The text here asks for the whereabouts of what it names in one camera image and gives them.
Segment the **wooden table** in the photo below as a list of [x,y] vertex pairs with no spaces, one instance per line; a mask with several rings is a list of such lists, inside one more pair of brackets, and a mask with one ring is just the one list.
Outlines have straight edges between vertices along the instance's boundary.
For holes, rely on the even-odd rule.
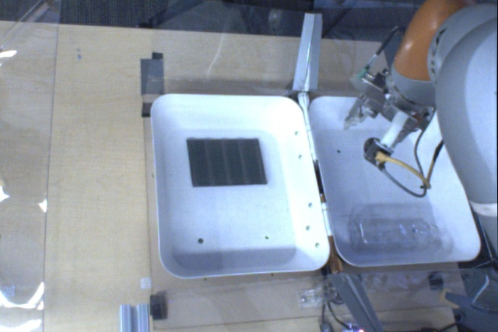
[[[272,73],[272,65],[292,70],[297,47],[296,38],[59,27],[46,231],[45,331],[115,332],[119,305],[149,301],[152,266],[140,59],[159,51],[165,54],[171,76],[198,74],[202,78],[209,69],[212,76],[220,77],[242,68]],[[373,44],[366,53],[341,54],[337,44],[327,41],[322,47],[326,70],[321,79],[333,78],[327,73],[327,63],[332,60],[335,81],[338,76],[344,79],[338,87],[346,87],[352,68],[361,66],[375,47]],[[441,327],[452,321],[451,310],[445,306],[390,311],[379,317],[391,330]],[[181,330],[318,331],[319,317]]]

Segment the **yellow cable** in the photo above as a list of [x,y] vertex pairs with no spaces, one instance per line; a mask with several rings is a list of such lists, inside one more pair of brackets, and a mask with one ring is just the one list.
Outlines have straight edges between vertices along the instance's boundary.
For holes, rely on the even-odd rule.
[[402,166],[404,167],[405,169],[407,169],[408,171],[412,172],[413,174],[415,174],[423,183],[424,185],[427,187],[427,189],[430,188],[430,183],[429,181],[418,171],[418,170],[415,170],[413,169],[410,165],[404,163],[403,161],[400,161],[399,159],[395,159],[395,158],[391,158],[390,156],[384,154],[383,152],[379,151],[376,155],[375,155],[375,160],[379,163],[379,164],[384,164],[386,162],[390,162],[390,163],[395,163],[396,165],[399,165],[399,166]]
[[433,170],[434,170],[434,165],[436,164],[436,162],[433,161],[430,163],[430,166],[429,166],[429,172],[427,172],[427,181],[430,181],[430,177],[432,177],[433,175]]

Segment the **glass panel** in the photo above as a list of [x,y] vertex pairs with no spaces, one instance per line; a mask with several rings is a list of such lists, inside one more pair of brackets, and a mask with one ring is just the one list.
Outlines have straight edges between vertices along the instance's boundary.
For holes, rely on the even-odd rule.
[[18,23],[0,22],[0,330],[38,331],[60,10],[25,2]]
[[199,0],[163,4],[167,20],[153,49],[163,54],[165,93],[289,92],[303,12]]
[[381,71],[394,60],[404,28],[417,6],[372,0],[315,0],[323,14],[323,54],[320,62],[320,94],[356,96],[350,78],[371,61],[383,44],[371,71]]

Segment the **black cable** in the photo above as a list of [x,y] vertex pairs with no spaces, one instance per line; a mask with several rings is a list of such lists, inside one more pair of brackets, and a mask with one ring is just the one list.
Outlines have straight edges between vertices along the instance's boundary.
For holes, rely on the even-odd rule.
[[441,140],[439,144],[437,145],[436,149],[434,150],[434,155],[433,155],[433,162],[436,162],[437,157],[439,156],[439,153],[441,152],[441,149],[443,148],[444,141]]
[[321,323],[325,323],[325,304],[321,307]]
[[420,159],[419,159],[419,143],[420,143],[420,139],[422,138],[423,134],[426,132],[426,128],[425,129],[422,129],[422,131],[420,132],[419,134],[419,137],[417,137],[416,141],[415,141],[415,146],[413,147],[413,156],[415,157],[415,162],[417,163],[417,166],[419,167],[419,172],[420,174],[423,176],[423,168],[422,168],[422,165],[420,163]]
[[407,187],[405,187],[403,184],[401,184],[399,181],[397,181],[387,170],[384,166],[382,166],[380,168],[380,171],[390,180],[392,181],[394,184],[396,184],[398,187],[400,187],[404,192],[414,196],[414,197],[417,197],[417,198],[422,198],[422,197],[425,197],[426,196],[426,193],[427,193],[427,187],[426,185],[424,184],[423,185],[423,192],[421,194],[418,194],[410,189],[408,189]]
[[385,37],[384,41],[381,43],[381,45],[379,46],[379,48],[377,49],[377,51],[375,52],[375,54],[377,56],[381,55],[382,51],[384,51],[384,49],[389,44],[389,42],[391,41],[391,39],[393,37],[395,37],[395,34],[398,33],[398,32],[403,33],[404,29],[405,28],[396,25],[392,30],[390,30],[389,34]]
[[330,311],[330,314],[334,317],[334,320],[336,320],[338,323],[340,323],[344,328],[351,329],[350,325],[341,321],[339,318],[337,318],[337,316],[335,316],[334,310],[332,310],[332,306],[331,306],[330,302],[327,302],[327,307],[328,307],[328,311]]

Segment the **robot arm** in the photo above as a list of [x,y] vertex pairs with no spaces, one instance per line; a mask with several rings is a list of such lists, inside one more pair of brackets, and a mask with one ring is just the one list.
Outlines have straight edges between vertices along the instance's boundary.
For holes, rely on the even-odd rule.
[[437,110],[448,155],[496,251],[496,4],[427,0],[390,70],[358,74],[352,83],[360,94],[346,128],[378,114],[391,121],[383,138],[365,143],[377,167],[377,154],[390,156]]

